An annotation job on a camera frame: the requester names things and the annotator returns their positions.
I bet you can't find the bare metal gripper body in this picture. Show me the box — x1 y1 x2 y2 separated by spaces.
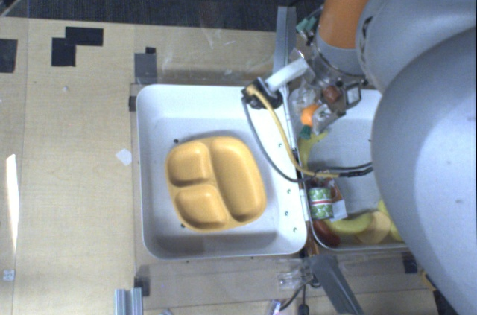
308 53 364 114

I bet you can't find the clear plastic packet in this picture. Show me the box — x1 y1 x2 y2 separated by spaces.
289 86 337 136

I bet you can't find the orange carrot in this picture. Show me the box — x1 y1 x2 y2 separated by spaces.
299 104 320 140

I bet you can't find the white plastic tray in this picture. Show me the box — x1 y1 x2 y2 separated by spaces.
288 87 411 252
135 83 309 261

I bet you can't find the yellow banana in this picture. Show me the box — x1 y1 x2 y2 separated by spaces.
323 211 375 236
297 130 329 174

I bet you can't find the green and white can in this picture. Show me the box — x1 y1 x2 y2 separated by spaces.
308 186 334 221

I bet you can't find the yellow divided plate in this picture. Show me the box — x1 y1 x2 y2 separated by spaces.
164 136 268 232

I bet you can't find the red sausage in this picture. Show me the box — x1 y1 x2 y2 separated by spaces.
312 219 341 248

